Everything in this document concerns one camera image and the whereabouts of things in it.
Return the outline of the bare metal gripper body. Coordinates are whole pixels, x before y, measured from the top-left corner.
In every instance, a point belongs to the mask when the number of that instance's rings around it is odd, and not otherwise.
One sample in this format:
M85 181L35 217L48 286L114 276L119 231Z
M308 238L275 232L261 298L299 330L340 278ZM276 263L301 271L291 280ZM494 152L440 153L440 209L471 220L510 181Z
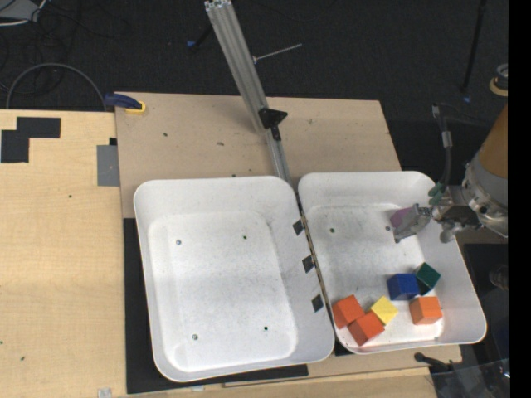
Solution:
M449 243L458 233L487 229L507 239L508 207L480 186L436 184L430 190L431 216L442 228L440 240Z

